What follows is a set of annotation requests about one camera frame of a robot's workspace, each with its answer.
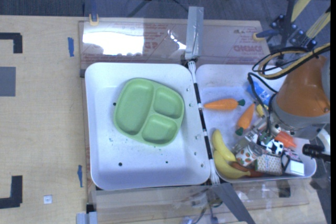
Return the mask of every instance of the yellow banana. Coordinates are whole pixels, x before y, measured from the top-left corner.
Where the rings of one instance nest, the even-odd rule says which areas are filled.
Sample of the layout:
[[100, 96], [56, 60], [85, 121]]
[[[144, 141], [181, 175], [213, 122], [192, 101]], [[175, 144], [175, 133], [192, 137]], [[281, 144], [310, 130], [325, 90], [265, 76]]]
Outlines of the yellow banana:
[[237, 161], [236, 156], [225, 145], [222, 134], [218, 129], [216, 129], [212, 134], [212, 145], [225, 160], [229, 162]]
[[222, 157], [222, 155], [218, 151], [214, 151], [213, 154], [216, 169], [225, 177], [230, 179], [238, 179], [243, 176], [250, 176], [250, 171], [243, 172], [236, 168], [233, 168], [229, 165], [226, 160]]

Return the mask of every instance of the green plate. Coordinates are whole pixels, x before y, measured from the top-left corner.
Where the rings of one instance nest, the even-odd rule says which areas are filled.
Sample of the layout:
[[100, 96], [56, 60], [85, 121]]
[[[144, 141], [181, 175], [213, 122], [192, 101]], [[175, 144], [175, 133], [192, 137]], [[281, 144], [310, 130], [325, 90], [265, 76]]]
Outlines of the green plate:
[[149, 145], [171, 143], [182, 123], [183, 98], [152, 80], [135, 78], [122, 89], [113, 114], [118, 131]]

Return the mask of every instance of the gray square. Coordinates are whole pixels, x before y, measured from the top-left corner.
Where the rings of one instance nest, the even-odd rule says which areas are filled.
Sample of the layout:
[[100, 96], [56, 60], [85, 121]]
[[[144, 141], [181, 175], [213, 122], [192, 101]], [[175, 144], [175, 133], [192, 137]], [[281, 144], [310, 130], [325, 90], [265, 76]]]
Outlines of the gray square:
[[0, 97], [15, 96], [16, 67], [0, 67]]

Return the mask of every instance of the table top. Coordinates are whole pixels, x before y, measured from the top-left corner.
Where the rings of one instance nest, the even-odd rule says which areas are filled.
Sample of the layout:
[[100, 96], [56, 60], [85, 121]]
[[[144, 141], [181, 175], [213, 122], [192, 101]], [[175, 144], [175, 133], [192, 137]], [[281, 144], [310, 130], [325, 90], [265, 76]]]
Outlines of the table top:
[[[74, 223], [76, 214], [86, 211], [88, 181], [78, 27], [84, 19], [0, 16], [0, 33], [20, 33], [23, 37], [21, 54], [13, 53], [12, 40], [0, 40], [0, 67], [15, 67], [16, 76], [15, 96], [0, 96], [4, 158], [0, 197], [10, 197], [12, 176], [23, 177], [22, 203], [0, 209], [0, 222], [22, 223], [24, 219], [25, 223]], [[317, 193], [308, 180], [304, 181], [304, 190], [304, 204], [271, 206], [250, 210], [250, 214], [257, 223], [265, 223], [265, 216], [269, 223], [326, 223]], [[274, 215], [278, 222], [271, 222]], [[230, 212], [218, 212], [217, 217], [222, 223], [237, 221]], [[181, 219], [146, 223], [180, 223]]]

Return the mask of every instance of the wooden surface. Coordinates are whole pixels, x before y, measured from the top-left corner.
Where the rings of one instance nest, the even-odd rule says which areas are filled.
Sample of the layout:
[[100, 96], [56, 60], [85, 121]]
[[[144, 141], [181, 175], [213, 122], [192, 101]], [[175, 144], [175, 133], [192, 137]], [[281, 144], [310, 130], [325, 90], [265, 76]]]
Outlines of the wooden surface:
[[[16, 96], [0, 97], [0, 198], [9, 197], [11, 176], [23, 176], [23, 203], [0, 209], [0, 223], [75, 223], [76, 214], [85, 211], [80, 20], [83, 18], [0, 16], [0, 32], [23, 36], [23, 54], [13, 54], [12, 41], [0, 40], [0, 66], [16, 67]], [[69, 54], [69, 37], [74, 40], [74, 57]], [[83, 187], [77, 175], [79, 165]], [[251, 210], [250, 214], [257, 223], [326, 223], [316, 191], [308, 182], [306, 185], [307, 204]], [[51, 204], [44, 204], [44, 195], [52, 195]], [[207, 216], [199, 223], [209, 223]], [[237, 221], [230, 212], [217, 217], [223, 222]]]

